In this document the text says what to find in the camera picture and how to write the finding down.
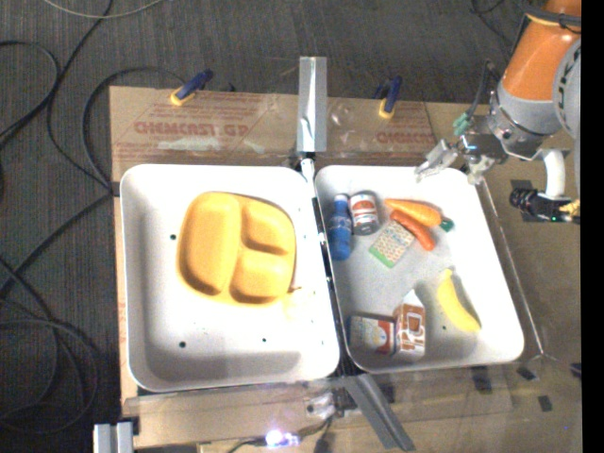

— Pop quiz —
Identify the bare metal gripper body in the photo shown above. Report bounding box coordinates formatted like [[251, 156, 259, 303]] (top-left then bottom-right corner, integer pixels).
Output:
[[456, 114, 515, 165]]

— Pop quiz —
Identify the orange carrot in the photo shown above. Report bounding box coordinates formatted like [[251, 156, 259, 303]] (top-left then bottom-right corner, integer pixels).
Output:
[[383, 197, 456, 233]]

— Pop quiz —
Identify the orange sausage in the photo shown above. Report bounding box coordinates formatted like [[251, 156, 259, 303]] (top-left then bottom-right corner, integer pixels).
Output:
[[389, 210, 437, 253]]

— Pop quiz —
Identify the red and white can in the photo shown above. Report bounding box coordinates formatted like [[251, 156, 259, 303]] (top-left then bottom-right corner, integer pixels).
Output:
[[347, 192, 381, 237]]

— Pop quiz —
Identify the green and white packet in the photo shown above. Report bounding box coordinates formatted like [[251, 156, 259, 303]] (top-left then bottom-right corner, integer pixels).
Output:
[[367, 220, 417, 270]]

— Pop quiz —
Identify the blue bottle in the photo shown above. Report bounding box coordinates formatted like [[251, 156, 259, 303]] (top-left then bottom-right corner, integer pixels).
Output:
[[326, 193, 354, 261]]

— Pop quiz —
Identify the yellow banana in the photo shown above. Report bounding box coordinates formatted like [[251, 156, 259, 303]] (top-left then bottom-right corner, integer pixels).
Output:
[[435, 267, 483, 335]]

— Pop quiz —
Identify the white plastic tray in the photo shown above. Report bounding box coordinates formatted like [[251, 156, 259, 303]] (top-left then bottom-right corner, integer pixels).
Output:
[[119, 162, 342, 394], [313, 164, 527, 375]]

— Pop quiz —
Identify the orange and white carton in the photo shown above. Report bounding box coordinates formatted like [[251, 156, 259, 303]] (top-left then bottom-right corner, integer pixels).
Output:
[[392, 289, 428, 363]]

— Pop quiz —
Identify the white and orange box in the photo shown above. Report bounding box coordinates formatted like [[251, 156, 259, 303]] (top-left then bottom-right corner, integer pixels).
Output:
[[347, 314, 397, 356]]

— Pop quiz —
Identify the brown cardboard board red print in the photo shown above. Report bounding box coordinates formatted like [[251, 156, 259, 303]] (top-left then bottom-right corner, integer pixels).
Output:
[[109, 85, 582, 448]]

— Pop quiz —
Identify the orange divided plate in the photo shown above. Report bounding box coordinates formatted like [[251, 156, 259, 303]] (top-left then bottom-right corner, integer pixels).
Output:
[[176, 191, 299, 308]]

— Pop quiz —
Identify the black cylinder on white bracket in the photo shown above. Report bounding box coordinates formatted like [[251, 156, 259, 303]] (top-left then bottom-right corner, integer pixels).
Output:
[[508, 147, 570, 223]]

